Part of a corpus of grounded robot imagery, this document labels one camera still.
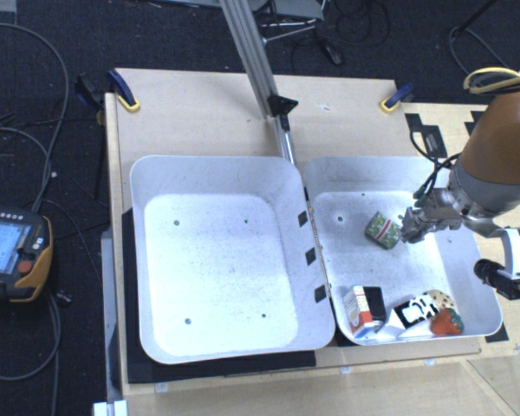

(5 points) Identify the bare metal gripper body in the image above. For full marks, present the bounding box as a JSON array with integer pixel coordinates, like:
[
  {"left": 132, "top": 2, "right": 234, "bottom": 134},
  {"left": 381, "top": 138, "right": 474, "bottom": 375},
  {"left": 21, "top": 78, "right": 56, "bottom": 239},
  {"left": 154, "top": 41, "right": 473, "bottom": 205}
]
[{"left": 405, "top": 187, "right": 465, "bottom": 236}]

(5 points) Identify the green and white carton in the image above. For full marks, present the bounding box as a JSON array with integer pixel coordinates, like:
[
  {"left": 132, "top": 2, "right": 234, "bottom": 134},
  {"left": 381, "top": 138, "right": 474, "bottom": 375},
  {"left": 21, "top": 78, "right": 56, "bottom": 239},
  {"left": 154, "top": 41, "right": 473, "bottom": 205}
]
[{"left": 364, "top": 211, "right": 403, "bottom": 250}]

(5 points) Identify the white plastic tray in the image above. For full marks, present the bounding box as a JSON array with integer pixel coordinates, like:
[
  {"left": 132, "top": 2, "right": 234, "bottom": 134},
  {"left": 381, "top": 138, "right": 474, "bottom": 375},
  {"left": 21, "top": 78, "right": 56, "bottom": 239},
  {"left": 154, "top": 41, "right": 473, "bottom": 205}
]
[
  {"left": 302, "top": 156, "right": 504, "bottom": 347},
  {"left": 128, "top": 154, "right": 337, "bottom": 366}
]

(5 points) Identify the beige dotted biscuit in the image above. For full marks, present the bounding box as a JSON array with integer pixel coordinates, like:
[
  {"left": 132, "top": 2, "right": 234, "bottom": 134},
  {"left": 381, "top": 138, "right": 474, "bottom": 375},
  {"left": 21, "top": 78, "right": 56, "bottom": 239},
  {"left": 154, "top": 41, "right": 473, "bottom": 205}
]
[{"left": 426, "top": 289, "right": 457, "bottom": 311}]

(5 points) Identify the black and white carton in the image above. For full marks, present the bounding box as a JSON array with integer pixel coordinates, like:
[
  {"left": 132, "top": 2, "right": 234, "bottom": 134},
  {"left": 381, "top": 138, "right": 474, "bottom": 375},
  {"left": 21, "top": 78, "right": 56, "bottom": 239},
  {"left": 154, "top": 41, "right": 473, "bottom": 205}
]
[{"left": 385, "top": 292, "right": 442, "bottom": 341}]

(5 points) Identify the black box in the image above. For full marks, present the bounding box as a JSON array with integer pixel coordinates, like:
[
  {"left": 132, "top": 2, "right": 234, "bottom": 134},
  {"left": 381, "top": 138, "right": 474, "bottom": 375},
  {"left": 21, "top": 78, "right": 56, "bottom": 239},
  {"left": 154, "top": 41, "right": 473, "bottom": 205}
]
[{"left": 362, "top": 286, "right": 388, "bottom": 322}]

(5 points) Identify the red strawberry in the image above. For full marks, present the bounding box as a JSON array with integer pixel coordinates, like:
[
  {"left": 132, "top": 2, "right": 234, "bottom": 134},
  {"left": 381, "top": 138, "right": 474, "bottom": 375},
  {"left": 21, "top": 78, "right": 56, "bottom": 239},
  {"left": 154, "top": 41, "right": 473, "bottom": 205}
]
[{"left": 429, "top": 307, "right": 465, "bottom": 336}]

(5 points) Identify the orange and white carton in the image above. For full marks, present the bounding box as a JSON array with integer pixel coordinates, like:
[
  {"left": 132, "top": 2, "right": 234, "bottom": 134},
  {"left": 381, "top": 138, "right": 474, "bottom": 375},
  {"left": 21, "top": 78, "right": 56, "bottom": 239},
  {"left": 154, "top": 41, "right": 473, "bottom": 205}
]
[{"left": 342, "top": 284, "right": 377, "bottom": 340}]

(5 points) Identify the pale wood board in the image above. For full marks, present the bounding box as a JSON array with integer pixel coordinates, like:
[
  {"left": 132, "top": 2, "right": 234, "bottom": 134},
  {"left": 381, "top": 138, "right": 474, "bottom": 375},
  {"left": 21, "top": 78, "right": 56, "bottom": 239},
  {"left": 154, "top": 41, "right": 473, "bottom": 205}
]
[{"left": 114, "top": 67, "right": 482, "bottom": 397}]

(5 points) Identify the black cylinder on white bracket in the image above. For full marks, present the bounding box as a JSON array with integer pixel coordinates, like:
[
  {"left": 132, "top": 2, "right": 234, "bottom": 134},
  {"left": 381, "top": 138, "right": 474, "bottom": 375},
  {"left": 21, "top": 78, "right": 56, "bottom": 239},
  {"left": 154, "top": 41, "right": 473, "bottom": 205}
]
[{"left": 473, "top": 227, "right": 520, "bottom": 302}]

